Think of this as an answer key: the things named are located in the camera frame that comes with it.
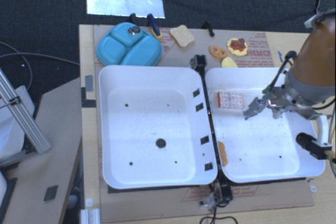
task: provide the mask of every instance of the toy bread slice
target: toy bread slice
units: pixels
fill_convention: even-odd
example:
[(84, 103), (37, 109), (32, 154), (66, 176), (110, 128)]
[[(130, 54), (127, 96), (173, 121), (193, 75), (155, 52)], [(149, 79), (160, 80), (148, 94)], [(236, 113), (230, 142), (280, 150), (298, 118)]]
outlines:
[(226, 57), (222, 61), (222, 67), (238, 67), (236, 63), (230, 57)]
[(195, 37), (185, 25), (172, 28), (169, 32), (180, 47), (186, 47), (195, 40)]

